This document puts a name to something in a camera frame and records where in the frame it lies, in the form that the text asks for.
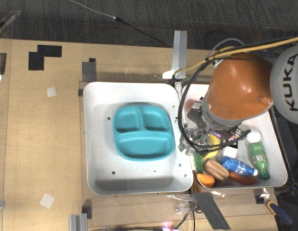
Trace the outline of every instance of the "gray carpet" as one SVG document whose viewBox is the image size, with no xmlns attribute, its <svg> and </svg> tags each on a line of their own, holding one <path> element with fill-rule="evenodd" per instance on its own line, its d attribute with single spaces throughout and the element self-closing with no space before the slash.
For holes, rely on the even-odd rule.
<svg viewBox="0 0 298 231">
<path fill-rule="evenodd" d="M 298 33 L 298 0 L 75 0 L 119 16 L 173 45 L 187 30 L 188 48 L 211 48 L 225 37 L 245 42 Z M 164 47 L 125 24 L 66 0 L 0 0 L 0 20 L 22 11 L 1 38 Z"/>
</svg>

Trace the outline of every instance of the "blue tool handle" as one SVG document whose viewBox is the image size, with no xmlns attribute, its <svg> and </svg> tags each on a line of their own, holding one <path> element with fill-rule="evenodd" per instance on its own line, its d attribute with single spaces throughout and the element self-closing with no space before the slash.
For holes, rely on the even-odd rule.
<svg viewBox="0 0 298 231">
<path fill-rule="evenodd" d="M 271 203 L 269 206 L 287 226 L 291 225 L 291 223 L 293 222 L 291 217 L 281 207 L 278 207 L 273 203 Z"/>
</svg>

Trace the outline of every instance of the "wooden tabletop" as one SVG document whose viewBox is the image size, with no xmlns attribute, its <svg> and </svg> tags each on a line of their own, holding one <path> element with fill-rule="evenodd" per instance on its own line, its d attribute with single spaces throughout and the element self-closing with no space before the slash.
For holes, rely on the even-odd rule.
<svg viewBox="0 0 298 231">
<path fill-rule="evenodd" d="M 62 46 L 62 56 L 45 57 L 44 71 L 29 71 L 29 52 L 37 52 L 38 44 Z M 1 82 L 7 98 L 0 98 L 0 124 L 7 126 L 0 128 L 0 201 L 6 203 L 0 230 L 67 231 L 69 215 L 79 215 L 86 200 L 95 209 L 89 230 L 135 220 L 138 226 L 180 222 L 183 216 L 165 195 L 153 201 L 152 195 L 101 197 L 86 190 L 78 96 L 82 62 L 89 58 L 96 59 L 98 80 L 160 81 L 171 68 L 172 49 L 0 39 L 0 52 L 7 53 Z M 187 66 L 207 53 L 188 50 Z M 203 76 L 212 71 L 208 68 Z M 48 97 L 49 88 L 55 88 L 56 96 Z M 277 230 L 273 215 L 256 204 L 253 190 L 226 192 L 216 201 L 232 230 Z M 45 193 L 54 198 L 47 202 L 50 208 L 40 204 Z M 149 204 L 156 213 L 148 214 Z M 197 230 L 211 230 L 203 214 L 196 218 Z M 191 227 L 189 217 L 180 230 Z"/>
</svg>

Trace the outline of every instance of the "green soda bottle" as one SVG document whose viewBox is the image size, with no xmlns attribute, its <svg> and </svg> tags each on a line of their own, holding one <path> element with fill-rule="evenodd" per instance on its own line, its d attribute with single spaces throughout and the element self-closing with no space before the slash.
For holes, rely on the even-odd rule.
<svg viewBox="0 0 298 231">
<path fill-rule="evenodd" d="M 267 157 L 263 150 L 263 145 L 260 143 L 261 134 L 255 129 L 251 129 L 251 132 L 247 136 L 247 141 L 250 143 L 249 149 L 252 156 L 252 161 L 255 168 L 258 169 L 261 179 L 268 179 L 269 174 L 267 172 Z"/>
</svg>

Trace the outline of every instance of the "white bottle cap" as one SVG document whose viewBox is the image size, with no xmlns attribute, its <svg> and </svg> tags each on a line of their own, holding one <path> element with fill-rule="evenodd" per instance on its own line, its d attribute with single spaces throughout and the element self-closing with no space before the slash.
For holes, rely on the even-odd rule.
<svg viewBox="0 0 298 231">
<path fill-rule="evenodd" d="M 253 176 L 257 176 L 258 175 L 258 170 L 255 168 L 255 171 L 253 173 Z"/>
<path fill-rule="evenodd" d="M 248 143 L 253 144 L 253 143 L 257 143 L 259 142 L 261 139 L 261 134 L 258 130 L 252 128 L 250 130 L 250 133 L 248 133 L 246 140 L 248 141 Z"/>
<path fill-rule="evenodd" d="M 223 152 L 224 157 L 230 157 L 232 159 L 236 159 L 236 154 L 237 154 L 237 149 L 230 146 L 227 146 Z"/>
</svg>

